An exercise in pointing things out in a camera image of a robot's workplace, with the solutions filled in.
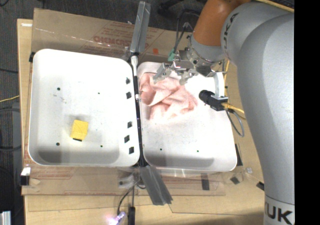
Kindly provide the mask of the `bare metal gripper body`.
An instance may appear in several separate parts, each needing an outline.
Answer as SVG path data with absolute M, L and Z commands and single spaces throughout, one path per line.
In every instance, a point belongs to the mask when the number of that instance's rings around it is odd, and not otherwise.
M 185 48 L 170 55 L 171 70 L 179 75 L 193 70 L 194 76 L 212 77 L 222 61 L 223 54 L 219 48 Z

